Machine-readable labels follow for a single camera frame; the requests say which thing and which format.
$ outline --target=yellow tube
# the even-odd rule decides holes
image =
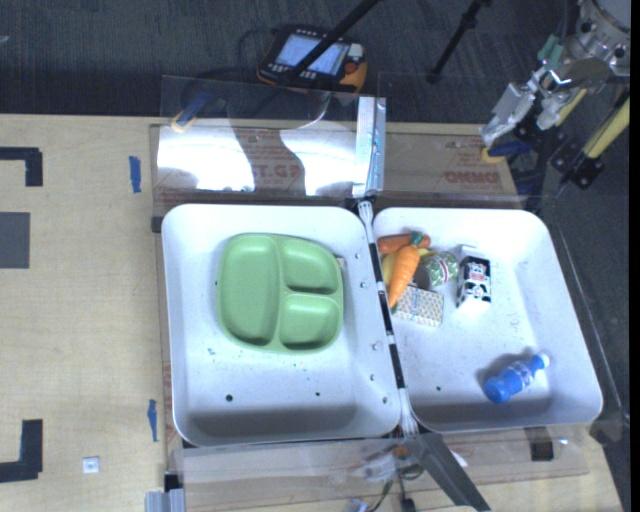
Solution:
[[[556,121],[556,126],[560,126],[562,123],[564,123],[564,120],[567,117],[569,117],[569,114],[571,114],[571,112],[573,112],[573,109],[576,108],[578,103],[580,103],[580,100],[582,98],[584,98],[585,94],[587,94],[587,90],[586,89],[580,89],[580,91],[578,91],[578,94],[576,94],[576,97],[571,100],[571,103],[569,103],[568,105],[565,105],[564,107],[562,107],[560,109],[560,112],[558,112],[558,115],[560,117]]]
[[[598,158],[615,138],[629,126],[629,100],[607,118],[584,145],[582,151],[588,158]]]

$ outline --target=small white square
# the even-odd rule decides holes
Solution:
[[[85,457],[82,459],[82,471],[84,474],[100,472],[100,457]]]

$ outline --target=black corner marker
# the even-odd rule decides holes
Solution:
[[[27,187],[41,187],[42,152],[38,148],[0,147],[0,160],[24,160],[24,184]]]
[[[20,458],[0,463],[0,483],[36,480],[42,472],[42,420],[22,420]]]

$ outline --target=dark floor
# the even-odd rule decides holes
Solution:
[[[438,97],[408,75],[415,78],[435,65],[470,3],[387,0],[349,31],[368,51],[362,92],[387,96],[391,120],[487,122],[506,84],[529,77],[563,11],[561,0],[502,0],[482,8],[476,29],[465,34],[443,72],[455,87]],[[0,36],[9,40],[0,43],[0,113],[155,116],[163,75],[218,70],[222,79],[254,81],[255,64],[271,41],[269,29],[284,23],[333,27],[358,4],[49,0],[36,8],[33,2],[3,0]],[[398,86],[407,81],[419,84],[410,94]],[[614,89],[583,100],[563,127],[585,141],[608,112]],[[541,212],[558,247],[566,242],[562,264],[607,400],[594,435],[606,446],[626,510],[631,509],[628,155],[626,130],[603,156],[606,171],[591,187],[570,185]],[[556,180],[552,172],[547,193],[555,191]]]

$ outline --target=orange toy carrot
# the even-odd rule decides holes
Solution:
[[[405,245],[409,245],[410,243],[411,234],[381,236],[380,238],[378,238],[378,240],[376,240],[376,244],[378,244],[378,253],[380,254],[391,254],[392,252],[396,252]],[[418,248],[428,249],[430,245],[431,237],[422,233],[422,240],[420,241]]]
[[[389,283],[389,307],[392,308],[411,282],[420,263],[420,252],[418,246],[422,241],[422,234],[417,231],[411,232],[411,244],[401,247],[398,251],[396,263],[393,266],[391,282]]]

